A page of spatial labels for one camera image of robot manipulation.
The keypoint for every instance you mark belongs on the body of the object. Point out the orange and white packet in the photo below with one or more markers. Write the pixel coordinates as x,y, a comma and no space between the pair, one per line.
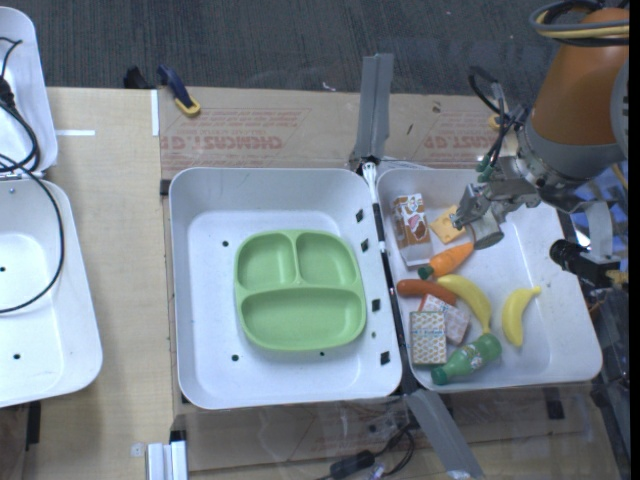
457,320

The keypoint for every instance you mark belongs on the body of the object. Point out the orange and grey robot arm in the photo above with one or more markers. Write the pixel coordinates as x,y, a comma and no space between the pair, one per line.
575,98

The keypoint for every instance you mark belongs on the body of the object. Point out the brown cardboard board red print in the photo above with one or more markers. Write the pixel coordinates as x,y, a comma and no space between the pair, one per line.
310,133

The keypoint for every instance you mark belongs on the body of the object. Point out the yellow cheese slice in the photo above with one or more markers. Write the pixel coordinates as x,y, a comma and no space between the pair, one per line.
442,228

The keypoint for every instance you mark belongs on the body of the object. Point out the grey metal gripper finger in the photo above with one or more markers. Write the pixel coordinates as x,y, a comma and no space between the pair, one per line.
465,210
487,233

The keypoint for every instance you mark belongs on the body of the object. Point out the orange sausage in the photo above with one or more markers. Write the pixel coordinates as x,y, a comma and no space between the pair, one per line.
425,289

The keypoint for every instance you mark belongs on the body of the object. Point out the white carton with food print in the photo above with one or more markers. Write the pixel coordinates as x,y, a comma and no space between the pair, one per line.
412,228

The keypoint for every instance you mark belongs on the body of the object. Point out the yellow banana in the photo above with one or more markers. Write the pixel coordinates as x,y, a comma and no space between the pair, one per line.
472,295
515,318

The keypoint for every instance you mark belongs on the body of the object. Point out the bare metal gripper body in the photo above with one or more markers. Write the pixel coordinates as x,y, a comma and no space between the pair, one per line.
512,183

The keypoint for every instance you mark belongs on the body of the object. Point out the orange patterned carton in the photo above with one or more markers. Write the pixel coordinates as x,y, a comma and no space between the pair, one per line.
428,340

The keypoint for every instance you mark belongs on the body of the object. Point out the white plastic tray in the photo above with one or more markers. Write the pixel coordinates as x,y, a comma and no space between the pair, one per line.
22,103
545,333
210,318
45,338

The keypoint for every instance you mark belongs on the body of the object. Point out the orange carrot with green top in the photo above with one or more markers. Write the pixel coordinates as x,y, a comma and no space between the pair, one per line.
450,260

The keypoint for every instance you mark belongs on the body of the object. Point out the green divided plate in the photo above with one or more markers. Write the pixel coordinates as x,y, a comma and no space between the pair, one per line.
300,318

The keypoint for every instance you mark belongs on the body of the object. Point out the green bottle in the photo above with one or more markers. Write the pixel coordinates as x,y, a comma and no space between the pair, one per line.
470,358

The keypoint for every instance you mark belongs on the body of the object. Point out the black cylinder on white bracket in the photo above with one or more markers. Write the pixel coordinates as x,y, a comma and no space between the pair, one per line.
575,258

